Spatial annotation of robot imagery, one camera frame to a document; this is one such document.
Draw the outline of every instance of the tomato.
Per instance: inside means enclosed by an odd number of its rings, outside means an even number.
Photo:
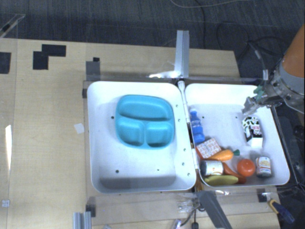
[[[255,164],[250,159],[242,159],[237,164],[237,171],[244,177],[250,177],[255,172]]]

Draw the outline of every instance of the bottle cap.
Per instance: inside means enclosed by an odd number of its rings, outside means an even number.
[[[192,109],[190,109],[190,113],[191,113],[191,112],[197,112],[197,109],[192,108]]]

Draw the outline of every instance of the black floor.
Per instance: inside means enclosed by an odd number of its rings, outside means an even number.
[[[226,1],[231,0],[198,0],[202,5]],[[18,28],[18,37],[25,39],[174,47],[176,30],[189,30],[191,48],[234,50],[240,75],[261,77],[261,62],[247,41],[266,49],[262,56],[272,69],[304,23],[305,0],[239,1],[203,9],[180,8],[170,0],[0,0],[0,26],[14,13],[25,14]],[[293,130],[295,113],[280,111],[289,115]],[[304,214],[304,202],[298,209]]]

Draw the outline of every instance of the carrot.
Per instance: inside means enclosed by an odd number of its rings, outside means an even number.
[[[239,175],[239,174],[235,173],[234,171],[232,171],[232,170],[229,168],[229,166],[228,166],[226,163],[224,163],[224,162],[223,162],[223,167],[224,167],[224,173],[225,173],[226,175],[231,175],[231,176],[237,177],[237,178],[238,178],[238,183],[239,183],[239,184],[244,184],[244,183],[247,181],[247,179],[246,179],[244,176]]]
[[[223,151],[220,151],[211,157],[207,158],[207,160],[217,160],[217,161],[227,161],[230,160],[233,156],[238,156],[239,155],[239,150],[235,150],[232,152],[230,149],[226,149]]]

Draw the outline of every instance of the blue plate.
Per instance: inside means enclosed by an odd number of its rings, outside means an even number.
[[[162,98],[126,95],[116,107],[115,130],[126,146],[164,148],[173,141],[173,109]]]

